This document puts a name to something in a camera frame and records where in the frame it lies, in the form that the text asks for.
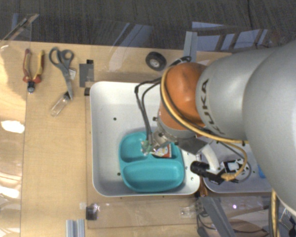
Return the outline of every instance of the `teal tray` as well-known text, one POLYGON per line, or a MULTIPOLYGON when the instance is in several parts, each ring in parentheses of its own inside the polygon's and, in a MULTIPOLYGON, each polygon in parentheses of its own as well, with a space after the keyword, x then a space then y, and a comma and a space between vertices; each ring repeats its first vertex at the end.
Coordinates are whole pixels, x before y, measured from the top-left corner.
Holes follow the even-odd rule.
POLYGON ((157 193, 179 186, 185 175, 180 149, 171 143, 171 158, 144 156, 145 132, 126 135, 119 144, 119 164, 124 183, 138 193, 157 193))

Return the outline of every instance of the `wooden table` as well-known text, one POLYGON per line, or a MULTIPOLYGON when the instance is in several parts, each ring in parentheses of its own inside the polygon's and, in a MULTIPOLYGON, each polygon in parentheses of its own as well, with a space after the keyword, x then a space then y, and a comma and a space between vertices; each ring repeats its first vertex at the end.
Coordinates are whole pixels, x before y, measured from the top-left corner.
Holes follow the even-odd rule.
MULTIPOLYGON (((18 228, 21 225, 22 237, 63 237, 66 234, 66 220, 85 218, 84 205, 95 190, 90 187, 87 178, 91 175, 90 168, 87 168, 91 164, 87 160, 90 158, 91 142, 86 134, 90 113, 86 110, 84 88, 79 87, 79 64, 86 63, 87 59, 93 60, 96 81, 137 82, 161 75, 145 64, 145 57, 150 51, 162 53, 168 63, 183 53, 181 50, 38 42, 32 42, 29 46, 28 42, 16 41, 2 54, 0 90, 4 86, 7 86, 7 90, 4 96, 0 95, 0 121, 18 120, 25 124, 25 132, 11 135, 13 138, 10 140, 18 147, 12 149, 7 143, 0 148, 6 153, 5 157, 18 155, 21 163, 23 159, 23 164, 17 169, 19 185, 22 177, 22 199, 19 196, 14 200, 16 205, 21 205, 21 213, 9 213, 3 217, 2 211, 0 226, 18 228), (66 92, 66 84, 61 72, 48 60, 48 53, 54 46, 61 50, 71 49, 74 52, 71 67, 77 69, 73 81, 74 100, 55 118, 50 115, 50 108, 66 92), (38 53, 44 50, 47 54, 42 82, 31 95, 26 92, 26 84, 22 82, 21 68, 27 47, 32 52, 33 73, 37 68, 38 53), (6 75, 5 67, 10 68, 6 75)), ((203 52, 197 54, 197 60, 209 64, 226 55, 203 52)), ((105 229, 89 229, 85 225, 87 237, 198 236, 196 224, 105 229)))

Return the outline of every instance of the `red and yellow pliers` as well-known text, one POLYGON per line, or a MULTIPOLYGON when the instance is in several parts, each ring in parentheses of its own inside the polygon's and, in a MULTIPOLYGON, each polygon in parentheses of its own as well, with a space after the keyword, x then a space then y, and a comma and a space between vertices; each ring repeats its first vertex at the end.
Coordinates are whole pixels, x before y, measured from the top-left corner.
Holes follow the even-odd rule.
POLYGON ((28 92, 33 93, 35 89, 35 83, 41 82, 40 75, 43 74, 45 53, 44 51, 41 51, 38 55, 38 69, 33 78, 31 77, 31 72, 29 68, 30 56, 31 56, 31 51, 27 48, 25 50, 25 56, 23 61, 23 73, 24 73, 23 81, 28 84, 28 92))

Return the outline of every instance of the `dark gray carpet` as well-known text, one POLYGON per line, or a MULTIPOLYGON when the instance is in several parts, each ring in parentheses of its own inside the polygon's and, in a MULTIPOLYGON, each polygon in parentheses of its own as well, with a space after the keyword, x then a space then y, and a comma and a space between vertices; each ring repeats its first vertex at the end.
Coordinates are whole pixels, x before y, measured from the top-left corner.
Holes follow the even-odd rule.
POLYGON ((61 43, 125 45, 127 22, 150 26, 137 45, 161 48, 182 48, 192 22, 296 33, 296 0, 0 0, 0 38, 12 13, 39 13, 32 40, 61 43))

